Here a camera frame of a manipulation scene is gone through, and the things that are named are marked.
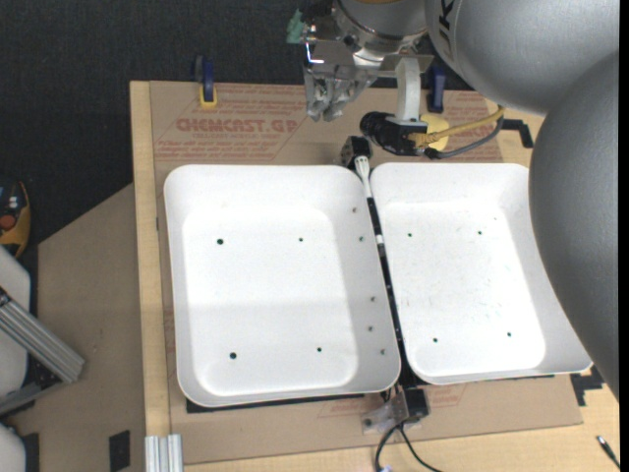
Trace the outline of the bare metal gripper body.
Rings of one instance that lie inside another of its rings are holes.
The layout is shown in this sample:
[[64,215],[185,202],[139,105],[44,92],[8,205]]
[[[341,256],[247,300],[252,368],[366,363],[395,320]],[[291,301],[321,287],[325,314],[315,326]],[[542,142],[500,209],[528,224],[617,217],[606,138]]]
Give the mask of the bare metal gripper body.
[[394,77],[407,58],[425,68],[429,59],[416,52],[416,45],[427,29],[425,11],[418,6],[333,6],[306,25],[307,70],[317,79],[371,83]]

